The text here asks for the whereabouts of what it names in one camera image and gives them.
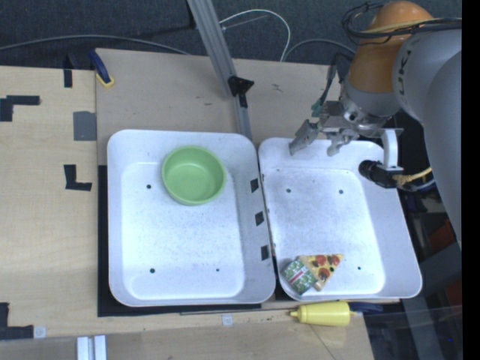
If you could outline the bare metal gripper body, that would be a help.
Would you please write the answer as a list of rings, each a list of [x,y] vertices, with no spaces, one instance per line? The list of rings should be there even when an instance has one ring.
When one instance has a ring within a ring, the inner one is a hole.
[[[374,138],[390,118],[365,112],[351,100],[329,100],[320,110],[317,128],[324,134],[340,134],[350,130],[362,137]]]

